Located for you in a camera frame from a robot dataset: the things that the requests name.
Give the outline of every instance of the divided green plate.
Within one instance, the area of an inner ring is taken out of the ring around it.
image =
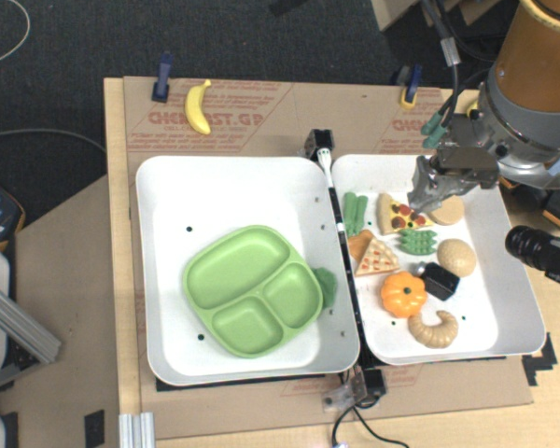
[[[183,273],[191,307],[228,351],[272,352],[311,324],[323,293],[296,249],[267,226],[234,231],[197,254]]]

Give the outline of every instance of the pizza slice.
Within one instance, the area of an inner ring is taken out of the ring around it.
[[[386,244],[374,237],[358,264],[355,277],[372,273],[391,273],[399,268],[399,258]]]
[[[434,224],[428,217],[415,212],[407,204],[396,201],[386,193],[380,194],[377,201],[377,221],[382,235]]]

